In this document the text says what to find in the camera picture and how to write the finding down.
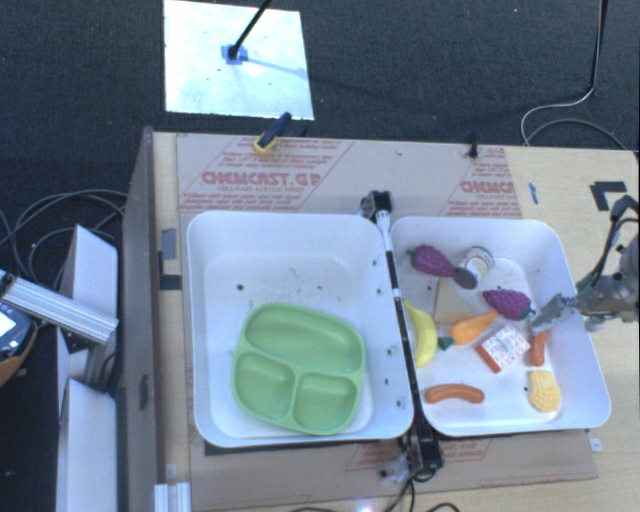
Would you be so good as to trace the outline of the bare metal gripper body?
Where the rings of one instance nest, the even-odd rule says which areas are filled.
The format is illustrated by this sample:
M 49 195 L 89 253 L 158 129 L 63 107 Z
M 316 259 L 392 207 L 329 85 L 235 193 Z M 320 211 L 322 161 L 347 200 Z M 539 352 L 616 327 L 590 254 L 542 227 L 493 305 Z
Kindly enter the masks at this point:
M 585 317 L 602 316 L 623 323 L 639 321 L 638 263 L 620 262 L 612 275 L 600 276 L 593 283 L 588 274 L 576 284 L 576 309 Z

